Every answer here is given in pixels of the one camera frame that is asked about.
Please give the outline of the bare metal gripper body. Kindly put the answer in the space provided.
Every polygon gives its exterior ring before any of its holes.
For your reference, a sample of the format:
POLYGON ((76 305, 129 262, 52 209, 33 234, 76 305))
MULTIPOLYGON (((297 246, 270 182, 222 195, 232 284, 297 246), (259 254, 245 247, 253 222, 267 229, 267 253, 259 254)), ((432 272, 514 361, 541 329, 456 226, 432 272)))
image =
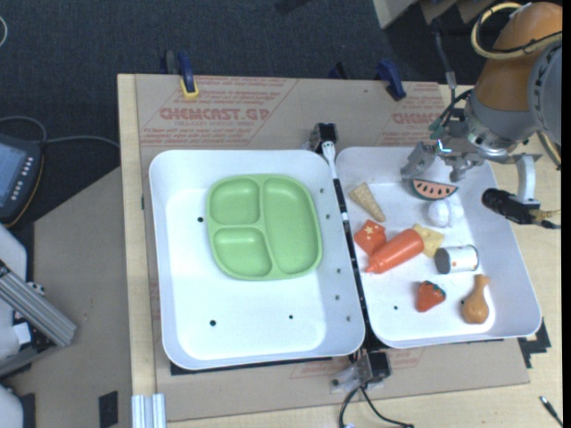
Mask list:
POLYGON ((436 154, 453 169, 471 169, 484 161, 509 163, 522 141, 518 133, 503 135, 480 120, 449 120, 435 130, 436 154))

